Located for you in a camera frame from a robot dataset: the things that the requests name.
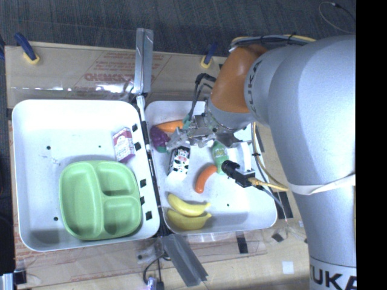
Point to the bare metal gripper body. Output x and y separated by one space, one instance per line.
203 127

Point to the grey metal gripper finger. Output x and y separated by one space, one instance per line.
176 139
200 141

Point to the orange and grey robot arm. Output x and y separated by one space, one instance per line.
305 116

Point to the orange carrot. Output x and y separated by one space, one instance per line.
169 126

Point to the purple grapes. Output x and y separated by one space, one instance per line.
158 137

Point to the black and white cow carton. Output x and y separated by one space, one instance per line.
180 162

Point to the green bottle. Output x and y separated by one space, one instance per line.
219 156

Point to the orange sausage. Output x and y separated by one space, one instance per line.
203 178

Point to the thin black and white rod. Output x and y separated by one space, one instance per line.
152 174

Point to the pink and white carton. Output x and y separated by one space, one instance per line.
124 145

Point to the yellow banana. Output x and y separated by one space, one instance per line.
186 206
186 222

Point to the white plastic tray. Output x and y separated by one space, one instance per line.
75 131
239 207

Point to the green divided plate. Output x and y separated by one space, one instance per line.
90 201

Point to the brown cardboard board red print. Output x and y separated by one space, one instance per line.
75 68

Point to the black cylinder on white bracket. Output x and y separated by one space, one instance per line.
239 174

